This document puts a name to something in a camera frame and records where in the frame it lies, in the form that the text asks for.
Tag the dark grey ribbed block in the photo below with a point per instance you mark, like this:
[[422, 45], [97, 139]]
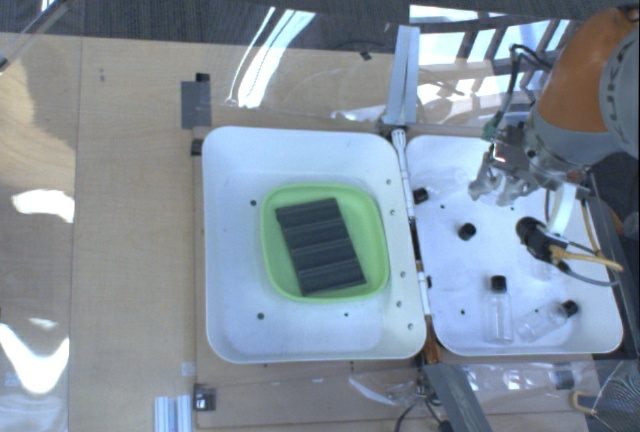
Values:
[[320, 247]]

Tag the green plate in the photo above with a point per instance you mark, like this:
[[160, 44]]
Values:
[[372, 240]]

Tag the clear plastic bottle black cap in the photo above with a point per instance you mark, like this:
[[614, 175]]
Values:
[[467, 231], [498, 315], [420, 195], [542, 322]]

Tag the thin black and white rod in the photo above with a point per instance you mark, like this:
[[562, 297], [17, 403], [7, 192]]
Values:
[[407, 190]]

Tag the white plastic tray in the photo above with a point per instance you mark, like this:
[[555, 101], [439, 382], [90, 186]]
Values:
[[240, 230], [460, 290]]

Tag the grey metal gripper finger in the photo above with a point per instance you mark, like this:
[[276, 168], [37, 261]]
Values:
[[482, 185], [512, 194]]

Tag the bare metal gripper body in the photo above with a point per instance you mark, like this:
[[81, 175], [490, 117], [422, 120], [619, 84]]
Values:
[[520, 157]]

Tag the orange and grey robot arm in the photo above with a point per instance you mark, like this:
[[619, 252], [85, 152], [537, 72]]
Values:
[[575, 85]]

